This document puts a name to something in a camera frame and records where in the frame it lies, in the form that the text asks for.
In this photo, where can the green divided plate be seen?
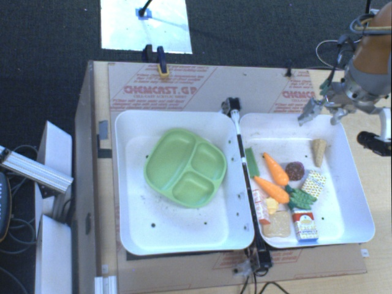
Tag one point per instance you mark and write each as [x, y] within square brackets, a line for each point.
[183, 167]

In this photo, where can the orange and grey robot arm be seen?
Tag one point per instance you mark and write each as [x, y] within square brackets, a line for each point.
[372, 54]

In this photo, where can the dark red round biscuit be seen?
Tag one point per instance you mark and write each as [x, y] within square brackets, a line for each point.
[295, 171]

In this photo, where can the green celery stick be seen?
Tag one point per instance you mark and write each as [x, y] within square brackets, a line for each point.
[252, 162]

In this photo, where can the white plastic tray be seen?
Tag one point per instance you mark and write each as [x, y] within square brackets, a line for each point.
[343, 201]
[141, 219]

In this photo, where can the beige ice cream cone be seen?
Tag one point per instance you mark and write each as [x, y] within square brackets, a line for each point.
[319, 150]

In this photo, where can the white and yellow patterned carton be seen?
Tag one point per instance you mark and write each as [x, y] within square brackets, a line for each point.
[314, 184]

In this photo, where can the orange carrot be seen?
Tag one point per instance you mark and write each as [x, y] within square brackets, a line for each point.
[277, 170]
[271, 190]

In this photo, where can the thin black and white rod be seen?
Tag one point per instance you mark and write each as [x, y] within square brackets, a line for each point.
[244, 161]

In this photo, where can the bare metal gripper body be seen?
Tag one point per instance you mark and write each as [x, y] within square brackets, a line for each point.
[352, 98]

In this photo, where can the yellow cheese piece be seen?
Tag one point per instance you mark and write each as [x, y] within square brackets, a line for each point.
[272, 205]

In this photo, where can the black cylinder on white bracket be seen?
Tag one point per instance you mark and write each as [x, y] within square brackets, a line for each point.
[375, 141]

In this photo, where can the red and white carton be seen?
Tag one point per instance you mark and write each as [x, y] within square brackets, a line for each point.
[304, 225]

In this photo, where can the orange and white packet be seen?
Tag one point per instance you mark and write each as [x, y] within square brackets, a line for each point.
[261, 207]

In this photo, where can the beige bread slice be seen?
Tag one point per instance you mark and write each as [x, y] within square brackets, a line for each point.
[277, 224]

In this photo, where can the brown cardboard board, red print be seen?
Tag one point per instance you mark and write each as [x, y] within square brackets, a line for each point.
[190, 87]

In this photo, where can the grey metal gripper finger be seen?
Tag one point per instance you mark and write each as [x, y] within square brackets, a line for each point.
[308, 111]
[337, 117]

